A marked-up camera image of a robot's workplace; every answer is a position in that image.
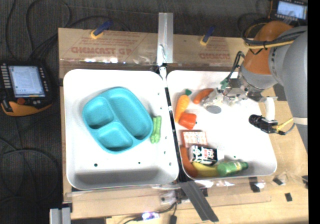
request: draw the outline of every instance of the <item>orange toy carrot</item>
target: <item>orange toy carrot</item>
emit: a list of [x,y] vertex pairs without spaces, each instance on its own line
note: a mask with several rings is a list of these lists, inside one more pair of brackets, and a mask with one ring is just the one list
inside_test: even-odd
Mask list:
[[204,89],[204,90],[201,90],[193,99],[193,102],[195,104],[199,104],[200,101],[207,97],[214,89]]
[[189,95],[191,94],[190,90],[185,90],[185,94],[181,95],[176,104],[176,110],[174,113],[175,122],[179,122],[182,113],[187,109],[190,102]]

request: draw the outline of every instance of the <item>blue bowl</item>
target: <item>blue bowl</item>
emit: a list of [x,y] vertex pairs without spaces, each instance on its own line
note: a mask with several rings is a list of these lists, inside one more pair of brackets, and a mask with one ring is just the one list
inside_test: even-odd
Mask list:
[[82,118],[96,142],[110,153],[137,146],[154,128],[140,100],[123,87],[108,89],[87,102]]

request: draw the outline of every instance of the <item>white tray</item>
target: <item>white tray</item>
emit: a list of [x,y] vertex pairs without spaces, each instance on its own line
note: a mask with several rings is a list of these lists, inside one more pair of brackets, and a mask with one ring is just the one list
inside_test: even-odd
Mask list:
[[[267,176],[277,169],[277,160],[270,142],[269,135],[249,124],[252,114],[261,115],[259,104],[251,99],[243,100],[230,107],[221,105],[221,113],[212,114],[200,105],[192,102],[193,97],[202,89],[220,87],[220,82],[228,75],[227,72],[172,71],[167,76],[167,85],[175,111],[178,98],[185,89],[192,91],[191,101],[187,108],[197,115],[197,123],[193,129],[206,132],[210,147],[223,151],[228,160],[243,160],[249,168],[235,177]],[[184,127],[176,123],[176,133],[181,144],[181,130]]]
[[[168,184],[179,172],[168,103],[159,75],[150,71],[72,70],[63,80],[66,174],[77,189]],[[113,87],[131,90],[151,116],[161,116],[161,138],[147,139],[119,154],[103,150],[90,135],[82,109],[94,96]]]

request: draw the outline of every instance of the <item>device screen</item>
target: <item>device screen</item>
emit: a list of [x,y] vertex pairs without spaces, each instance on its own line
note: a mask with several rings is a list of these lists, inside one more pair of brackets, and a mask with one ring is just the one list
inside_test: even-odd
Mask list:
[[44,97],[37,66],[9,66],[15,97]]
[[279,1],[277,14],[305,20],[307,18],[307,6]]

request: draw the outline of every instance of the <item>green bottle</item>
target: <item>green bottle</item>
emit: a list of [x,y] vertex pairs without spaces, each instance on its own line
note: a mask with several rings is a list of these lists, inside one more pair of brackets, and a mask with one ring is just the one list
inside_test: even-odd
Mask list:
[[241,170],[248,169],[248,167],[248,163],[242,161],[222,162],[217,166],[217,171],[219,173],[219,176],[225,177],[237,174]]

